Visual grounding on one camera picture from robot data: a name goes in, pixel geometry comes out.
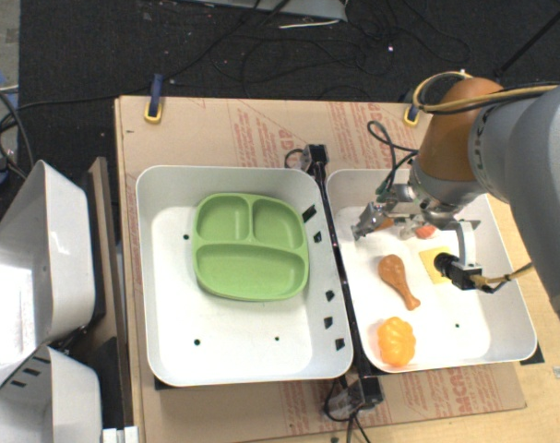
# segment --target divided green plate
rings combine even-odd
[[[276,198],[214,194],[197,206],[192,237],[197,282],[247,301],[283,300],[308,282],[302,216]]]

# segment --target cardboard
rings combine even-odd
[[[328,441],[327,432],[335,435],[344,428],[321,412],[330,382],[155,389],[146,353],[136,179],[144,169],[160,164],[281,168],[289,151],[312,143],[327,146],[329,172],[386,168],[391,166],[389,149],[370,136],[367,122],[378,120],[388,129],[394,143],[419,148],[429,117],[422,114],[419,125],[407,127],[401,122],[405,107],[397,103],[166,98],[161,122],[151,125],[143,119],[147,101],[148,97],[124,96],[115,104],[132,400],[140,440]],[[495,208],[495,214],[499,212],[509,218],[504,221],[504,228],[514,229],[506,232],[504,238],[509,237],[511,245],[519,247],[508,211],[503,206]],[[522,251],[518,257],[523,259]],[[536,305],[543,300],[540,288],[538,282],[532,286]],[[550,314],[546,305],[540,307],[544,314]],[[557,321],[544,322],[549,327],[544,336],[549,344],[552,341],[553,349],[558,347],[554,338]],[[560,362],[560,350],[554,356]],[[552,384],[548,391],[554,392],[556,398],[543,403],[534,399],[533,412],[519,410],[514,420],[519,424],[507,435],[530,437],[538,433],[542,440],[552,435],[545,441],[560,441],[560,382],[542,383],[548,369],[540,369],[534,375],[528,373],[540,387]],[[384,376],[381,383],[386,401],[360,414],[360,421],[366,433],[376,437],[375,441],[483,441],[487,435],[489,439],[498,439],[501,429],[506,431],[508,417],[497,415],[503,414],[501,411],[527,409],[520,374],[523,372],[518,365],[503,363]],[[476,414],[488,415],[489,425],[483,425]],[[554,415],[552,428],[547,424],[550,415]],[[458,417],[458,423],[426,423],[448,417]],[[410,422],[422,423],[394,425]],[[422,431],[417,432],[415,425],[421,425]]]

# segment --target black fabric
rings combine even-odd
[[[441,71],[493,78],[559,10],[560,0],[351,0],[350,23],[279,30],[304,18],[159,0],[21,0],[20,113],[37,159],[71,179],[106,157],[116,199],[113,98],[148,93],[155,73],[180,72],[164,85],[170,96],[398,102]],[[560,81],[560,20],[500,81],[539,80]],[[103,100],[28,108],[92,97]],[[29,169],[23,150],[20,165]],[[0,186],[0,219],[21,183],[12,174]]]

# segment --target white plastic container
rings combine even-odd
[[[301,213],[315,206],[304,224],[309,281],[297,295],[245,302],[198,286],[194,213],[203,198],[223,192],[277,198]],[[137,210],[148,358],[159,380],[188,387],[332,378],[349,369],[349,322],[311,176],[289,169],[155,166],[137,179]]]
[[[98,443],[95,372],[43,345],[0,389],[0,443]]]
[[[457,256],[456,233],[439,232],[434,239],[402,241],[401,227],[393,226],[358,241],[353,239],[351,226],[359,221],[367,203],[375,200],[375,189],[388,173],[389,170],[342,170],[327,180],[353,308],[370,362],[386,372],[397,373],[530,357],[537,339],[516,281],[489,294],[461,291],[451,282],[434,284],[430,279],[419,252],[447,246]],[[399,170],[396,182],[405,183],[408,175],[408,170]],[[513,270],[486,196],[473,201],[459,218],[481,221],[474,234],[476,258],[483,266],[484,276],[498,277]],[[422,302],[412,311],[399,293],[378,277],[377,264],[389,254],[402,258],[411,292]],[[384,363],[377,343],[377,327],[394,316],[408,321],[417,339],[415,356],[403,367]]]
[[[84,191],[38,161],[0,222],[0,386],[95,305]]]

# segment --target tomato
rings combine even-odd
[[[415,355],[416,342],[411,324],[399,317],[391,317],[378,327],[380,354],[389,365],[407,365]]]

